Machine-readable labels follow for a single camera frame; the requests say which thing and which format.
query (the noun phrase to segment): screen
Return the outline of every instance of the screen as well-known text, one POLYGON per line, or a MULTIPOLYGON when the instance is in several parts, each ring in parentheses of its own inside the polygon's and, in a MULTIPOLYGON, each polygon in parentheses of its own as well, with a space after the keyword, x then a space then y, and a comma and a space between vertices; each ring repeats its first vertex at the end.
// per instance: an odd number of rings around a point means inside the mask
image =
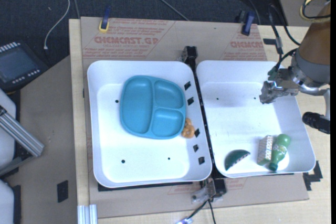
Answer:
POLYGON ((6 83, 36 69, 33 60, 20 48, 0 54, 0 78, 6 83))

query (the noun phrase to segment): dark green object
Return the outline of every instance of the dark green object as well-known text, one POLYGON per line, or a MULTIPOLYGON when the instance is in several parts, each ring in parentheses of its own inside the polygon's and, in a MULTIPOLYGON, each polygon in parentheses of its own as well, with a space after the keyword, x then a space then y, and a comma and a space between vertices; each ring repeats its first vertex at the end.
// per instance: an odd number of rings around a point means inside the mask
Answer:
POLYGON ((225 169, 228 170, 230 167, 234 166, 248 155, 250 155, 250 152, 246 150, 234 150, 229 152, 229 154, 226 155, 224 161, 225 169))
POLYGON ((287 153, 287 147, 291 142, 291 138, 286 134, 280 134, 272 148, 271 162, 269 169, 276 171, 278 169, 278 163, 283 160, 287 153))

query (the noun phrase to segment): cardboard sheet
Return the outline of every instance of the cardboard sheet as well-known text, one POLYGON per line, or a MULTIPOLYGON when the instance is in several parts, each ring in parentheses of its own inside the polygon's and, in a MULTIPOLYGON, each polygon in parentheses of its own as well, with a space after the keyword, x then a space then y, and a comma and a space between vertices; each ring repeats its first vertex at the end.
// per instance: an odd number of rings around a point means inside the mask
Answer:
MULTIPOLYGON (((101 18, 81 19, 90 203, 97 205, 99 218, 197 208, 199 204, 192 204, 191 193, 200 189, 199 182, 123 190, 99 188, 92 169, 87 69, 101 59, 179 61, 185 46, 197 46, 196 63, 203 60, 265 61, 257 26, 252 25, 247 37, 240 34, 242 25, 234 23, 112 18, 107 33, 102 34, 98 30, 100 21, 101 18)), ((227 194, 215 202, 214 207, 308 199, 302 174, 226 178, 225 183, 227 194)))

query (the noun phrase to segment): yellow clip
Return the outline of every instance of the yellow clip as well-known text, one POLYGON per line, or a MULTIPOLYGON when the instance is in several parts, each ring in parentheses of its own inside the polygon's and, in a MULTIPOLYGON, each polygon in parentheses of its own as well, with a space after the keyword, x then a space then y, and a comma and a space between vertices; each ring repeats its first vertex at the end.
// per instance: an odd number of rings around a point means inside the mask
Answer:
POLYGON ((110 23, 109 22, 107 22, 107 24, 106 24, 106 28, 104 29, 104 28, 101 28, 101 25, 102 25, 102 23, 103 23, 103 21, 101 20, 100 21, 100 24, 99 24, 99 31, 101 32, 101 33, 106 33, 107 32, 107 30, 109 29, 109 25, 110 25, 110 23))

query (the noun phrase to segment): hole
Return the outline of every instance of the hole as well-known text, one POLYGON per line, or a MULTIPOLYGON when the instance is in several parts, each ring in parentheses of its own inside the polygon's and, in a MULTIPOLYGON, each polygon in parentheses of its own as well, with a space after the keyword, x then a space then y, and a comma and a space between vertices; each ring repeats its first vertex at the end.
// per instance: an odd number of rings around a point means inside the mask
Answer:
POLYGON ((197 129, 197 130, 195 131, 195 136, 198 137, 199 135, 200 135, 200 130, 197 129))
POLYGON ((199 157, 198 158, 198 163, 201 165, 202 163, 205 163, 205 158, 204 157, 199 157))
POLYGON ((190 81, 188 81, 188 82, 184 85, 184 90, 186 91, 190 86, 191 86, 191 83, 190 83, 190 81))
POLYGON ((188 105, 191 105, 193 102, 194 102, 194 98, 193 97, 191 97, 191 98, 188 99, 188 105))
POLYGON ((193 149, 194 149, 194 152, 198 151, 198 149, 199 149, 198 145, 194 145, 193 149))

